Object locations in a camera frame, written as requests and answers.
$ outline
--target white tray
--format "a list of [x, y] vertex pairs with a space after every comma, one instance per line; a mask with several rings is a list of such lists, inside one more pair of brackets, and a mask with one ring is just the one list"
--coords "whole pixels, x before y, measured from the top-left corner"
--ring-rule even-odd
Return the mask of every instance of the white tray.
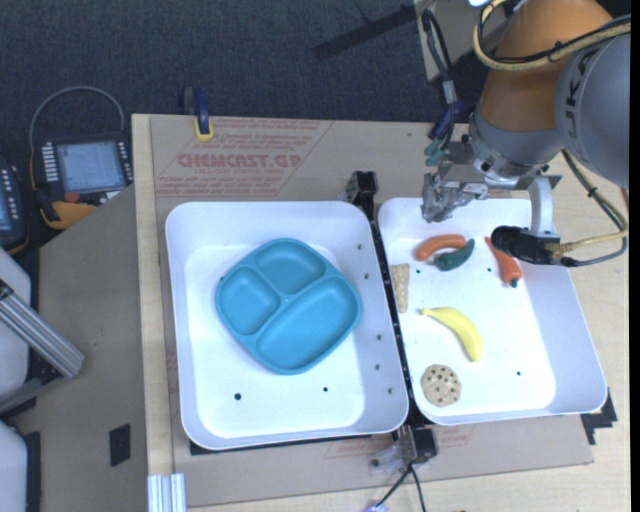
[[[529, 226], [530, 202], [488, 199], [459, 208], [442, 223], [428, 224], [421, 199], [392, 199], [378, 222], [390, 265], [409, 263], [408, 310], [400, 314], [415, 401], [429, 420], [443, 425], [591, 412], [607, 388], [569, 271], [520, 263], [517, 288], [500, 281], [499, 267], [484, 237], [499, 225]], [[462, 266], [440, 271], [418, 262], [414, 249], [445, 233], [473, 238], [475, 250]], [[455, 336], [421, 308], [453, 306], [476, 324], [484, 355], [471, 362]], [[431, 404], [420, 378], [432, 364], [451, 367], [460, 378], [460, 400]]]
[[[307, 243], [358, 291], [362, 315], [325, 359], [298, 375], [257, 362], [218, 317], [220, 279], [277, 238]], [[166, 222], [181, 419], [211, 450], [397, 429], [408, 396], [369, 223], [355, 206], [320, 202], [196, 202]]]

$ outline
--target carrot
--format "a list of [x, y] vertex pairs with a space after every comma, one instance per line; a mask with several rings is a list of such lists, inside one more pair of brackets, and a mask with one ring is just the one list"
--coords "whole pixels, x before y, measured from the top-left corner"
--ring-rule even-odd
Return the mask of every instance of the carrot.
[[496, 260], [498, 260], [502, 282], [508, 284], [512, 288], [518, 286], [518, 281], [522, 278], [522, 270], [520, 270], [518, 262], [515, 258], [512, 258], [508, 254], [496, 249], [491, 243], [491, 237], [485, 236], [484, 239], [491, 249], [491, 252], [493, 252], [493, 255], [496, 257]]
[[462, 249], [467, 240], [462, 235], [438, 235], [425, 240], [418, 246], [415, 257], [418, 261], [427, 261], [429, 256], [440, 249]]

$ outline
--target robotic hand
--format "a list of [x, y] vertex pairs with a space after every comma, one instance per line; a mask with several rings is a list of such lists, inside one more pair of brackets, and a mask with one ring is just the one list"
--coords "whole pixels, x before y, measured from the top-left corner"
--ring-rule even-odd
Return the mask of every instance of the robotic hand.
[[[425, 152], [437, 171], [425, 175], [422, 215], [440, 222], [491, 189], [528, 190], [531, 227], [497, 228], [494, 246], [530, 263], [577, 266], [563, 256], [575, 247], [553, 232], [551, 191], [560, 177], [545, 173], [562, 152], [577, 175], [575, 160], [629, 187], [631, 19], [612, 20], [595, 0], [525, 0], [490, 57], [482, 27], [504, 1], [483, 8], [474, 33], [491, 71], [469, 133], [435, 158], [433, 145]], [[608, 213], [626, 233], [626, 221]], [[626, 249], [626, 238], [623, 245], [610, 257]]]

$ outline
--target yellow banana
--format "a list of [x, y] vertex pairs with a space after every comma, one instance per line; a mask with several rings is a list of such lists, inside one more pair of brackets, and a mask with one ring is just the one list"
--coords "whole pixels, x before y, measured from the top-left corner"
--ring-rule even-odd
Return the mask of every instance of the yellow banana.
[[464, 346], [469, 359], [478, 361], [482, 356], [482, 336], [480, 332], [467, 316], [456, 308], [449, 306], [441, 308], [423, 308], [421, 314], [430, 316], [451, 329]]

